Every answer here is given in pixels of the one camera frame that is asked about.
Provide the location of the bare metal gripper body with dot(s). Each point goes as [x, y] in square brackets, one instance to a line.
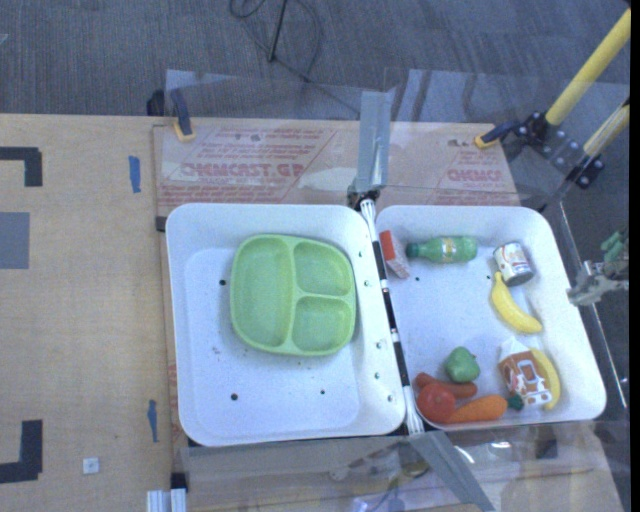
[616, 275]

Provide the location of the brown cardboard board red print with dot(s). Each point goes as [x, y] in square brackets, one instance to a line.
[280, 160]

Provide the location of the red tomato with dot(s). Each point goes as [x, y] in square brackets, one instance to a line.
[435, 402]

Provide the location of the thin black and white rod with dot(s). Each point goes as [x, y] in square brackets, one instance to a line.
[384, 287]

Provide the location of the small white and red can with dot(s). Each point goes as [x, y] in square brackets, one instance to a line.
[512, 262]

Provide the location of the yellow banana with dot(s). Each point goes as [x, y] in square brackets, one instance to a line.
[507, 307]
[551, 377]

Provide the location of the red and white carton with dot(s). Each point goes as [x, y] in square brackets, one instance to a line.
[392, 252]

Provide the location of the green pepper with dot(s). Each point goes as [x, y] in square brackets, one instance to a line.
[462, 366]

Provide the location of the orange and white carton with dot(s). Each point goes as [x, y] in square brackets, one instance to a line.
[522, 375]

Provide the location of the orange sausage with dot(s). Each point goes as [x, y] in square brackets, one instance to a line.
[457, 388]

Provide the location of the green plastic bottle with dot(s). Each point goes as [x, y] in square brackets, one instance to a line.
[447, 249]

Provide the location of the green divided plate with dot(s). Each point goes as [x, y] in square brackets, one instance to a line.
[265, 295]

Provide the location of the orange carrot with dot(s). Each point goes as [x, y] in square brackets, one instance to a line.
[477, 409]

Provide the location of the white plastic tray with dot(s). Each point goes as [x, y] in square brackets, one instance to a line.
[280, 400]
[450, 310]

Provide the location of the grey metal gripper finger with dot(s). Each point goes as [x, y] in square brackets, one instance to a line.
[591, 270]
[582, 296]

